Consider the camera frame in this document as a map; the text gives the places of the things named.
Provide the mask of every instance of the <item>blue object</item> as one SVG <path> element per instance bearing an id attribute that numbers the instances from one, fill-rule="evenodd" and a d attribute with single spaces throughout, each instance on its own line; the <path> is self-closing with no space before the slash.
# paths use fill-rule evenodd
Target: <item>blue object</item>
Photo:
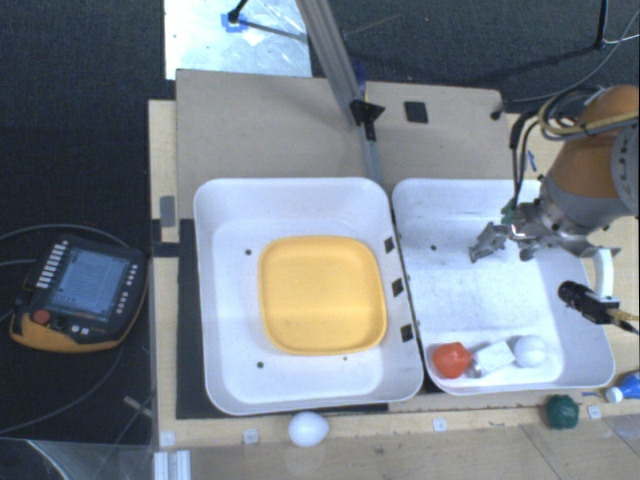
<path id="1" fill-rule="evenodd" d="M 533 156 L 533 153 L 531 152 L 531 150 L 527 150 L 527 155 L 529 156 L 529 163 L 531 164 L 531 168 L 533 169 L 533 172 L 538 172 L 538 169 L 536 167 L 536 160 L 535 160 L 535 156 Z"/>
<path id="2" fill-rule="evenodd" d="M 247 30 L 249 28 L 248 25 L 246 25 L 246 19 L 245 17 L 240 14 L 238 16 L 238 23 L 230 23 L 229 22 L 229 15 L 227 13 L 221 14 L 220 15 L 220 22 L 222 23 L 222 26 L 224 27 L 224 29 L 229 32 L 229 33 L 237 33 L 237 32 L 242 32 L 244 30 Z"/>
<path id="3" fill-rule="evenodd" d="M 357 59 L 353 61 L 353 72 L 358 81 L 358 89 L 360 89 L 362 97 L 365 98 L 367 94 L 367 75 L 364 71 L 364 66 Z"/>
<path id="4" fill-rule="evenodd" d="M 622 402 L 623 398 L 640 398 L 640 372 L 627 375 L 622 384 L 607 389 L 605 396 L 612 403 Z"/>

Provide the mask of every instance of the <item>white egg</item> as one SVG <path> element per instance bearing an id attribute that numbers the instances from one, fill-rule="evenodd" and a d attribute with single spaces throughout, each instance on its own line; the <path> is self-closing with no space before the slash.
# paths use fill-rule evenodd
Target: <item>white egg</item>
<path id="1" fill-rule="evenodd" d="M 315 412 L 296 414 L 289 422 L 289 437 L 294 444 L 303 447 L 315 446 L 329 432 L 329 422 Z"/>
<path id="2" fill-rule="evenodd" d="M 535 368 L 547 358 L 547 347 L 539 336 L 522 336 L 513 347 L 513 355 L 523 368 Z"/>

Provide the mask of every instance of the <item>white tray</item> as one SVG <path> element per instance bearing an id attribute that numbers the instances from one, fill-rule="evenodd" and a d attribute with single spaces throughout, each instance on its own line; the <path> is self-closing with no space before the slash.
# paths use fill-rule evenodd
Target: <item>white tray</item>
<path id="1" fill-rule="evenodd" d="M 218 179 L 194 201 L 205 384 L 211 401 L 232 415 L 398 401 L 421 387 L 423 367 L 402 279 L 389 200 L 362 178 Z M 376 256 L 388 329 L 377 346 L 333 356 L 295 356 L 265 334 L 258 259 L 278 238 L 356 238 Z"/>
<path id="2" fill-rule="evenodd" d="M 538 195 L 525 181 L 521 201 Z M 540 250 L 522 262 L 518 247 L 472 264 L 468 248 L 513 195 L 510 181 L 410 179 L 393 192 L 396 225 L 427 370 L 455 395 L 607 384 L 615 364 L 604 330 L 574 309 L 557 290 L 566 280 L 588 285 L 581 260 L 562 249 Z M 442 343 L 460 341 L 472 351 L 536 334 L 547 347 L 537 368 L 511 365 L 480 379 L 441 377 L 431 361 Z"/>

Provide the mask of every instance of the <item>yellow plate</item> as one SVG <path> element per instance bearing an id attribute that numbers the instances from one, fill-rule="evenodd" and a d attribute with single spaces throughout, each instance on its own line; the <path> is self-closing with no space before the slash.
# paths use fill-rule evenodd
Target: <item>yellow plate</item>
<path id="1" fill-rule="evenodd" d="M 359 240 L 303 236 L 271 242 L 258 267 L 260 311 L 280 350 L 331 355 L 374 347 L 387 331 L 382 280 Z"/>

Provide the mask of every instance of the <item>black bracket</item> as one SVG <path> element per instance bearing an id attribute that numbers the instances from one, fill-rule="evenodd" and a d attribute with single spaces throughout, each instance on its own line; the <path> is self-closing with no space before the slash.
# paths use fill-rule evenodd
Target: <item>black bracket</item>
<path id="1" fill-rule="evenodd" d="M 384 112 L 384 107 L 380 105 L 374 105 L 373 103 L 367 103 L 362 100 L 353 100 L 349 104 L 349 108 L 351 109 L 351 115 L 356 121 L 356 124 L 360 126 L 364 123 L 364 131 L 367 137 L 367 140 L 372 142 L 376 141 L 376 131 L 373 127 L 373 123 L 380 114 Z"/>

